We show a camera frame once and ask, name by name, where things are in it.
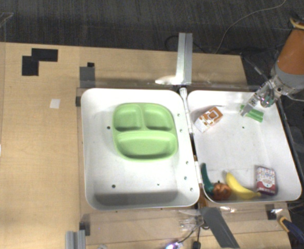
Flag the green divided plate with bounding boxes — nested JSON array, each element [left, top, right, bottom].
[[112, 102, 179, 162]]

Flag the red and white carton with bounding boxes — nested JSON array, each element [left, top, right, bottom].
[[255, 166, 277, 197]]

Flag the thin black and white rod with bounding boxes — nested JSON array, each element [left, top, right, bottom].
[[178, 87, 202, 187]]

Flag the dark green toy cucumber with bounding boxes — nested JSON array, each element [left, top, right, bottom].
[[200, 162, 215, 194]]

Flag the yellow banana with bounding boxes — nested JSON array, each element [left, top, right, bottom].
[[225, 172, 262, 200]]

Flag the white plastic tray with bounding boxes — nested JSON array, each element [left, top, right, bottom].
[[80, 87, 201, 212], [187, 90, 303, 204]]

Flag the brown toy pastry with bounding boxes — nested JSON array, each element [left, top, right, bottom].
[[212, 181, 232, 201]]

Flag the orange and white carton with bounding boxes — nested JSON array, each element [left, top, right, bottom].
[[194, 106, 224, 133]]

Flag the green ribbed block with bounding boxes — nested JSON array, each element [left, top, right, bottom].
[[240, 104, 265, 122]]

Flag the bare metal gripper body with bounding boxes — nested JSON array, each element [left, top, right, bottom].
[[252, 74, 285, 107]]

